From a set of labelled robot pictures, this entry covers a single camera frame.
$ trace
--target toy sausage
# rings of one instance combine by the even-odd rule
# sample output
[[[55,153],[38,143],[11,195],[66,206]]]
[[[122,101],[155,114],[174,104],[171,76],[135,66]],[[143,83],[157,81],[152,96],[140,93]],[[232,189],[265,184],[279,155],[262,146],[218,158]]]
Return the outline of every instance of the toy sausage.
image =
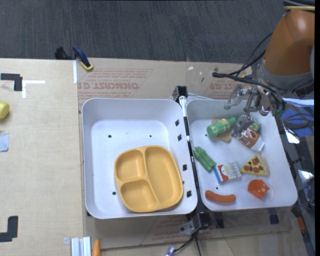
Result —
[[[221,194],[214,193],[211,190],[207,190],[205,192],[205,197],[213,202],[223,203],[223,204],[229,204],[236,201],[236,196],[234,194],[221,195]]]

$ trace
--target toy bottle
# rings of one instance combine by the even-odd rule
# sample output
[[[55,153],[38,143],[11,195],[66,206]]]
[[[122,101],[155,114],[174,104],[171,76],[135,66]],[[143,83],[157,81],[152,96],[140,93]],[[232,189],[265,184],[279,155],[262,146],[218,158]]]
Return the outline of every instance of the toy bottle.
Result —
[[[233,116],[229,119],[221,119],[216,123],[210,124],[206,128],[206,132],[208,133],[209,137],[214,138],[217,135],[228,131],[232,125],[237,122],[237,116]]]

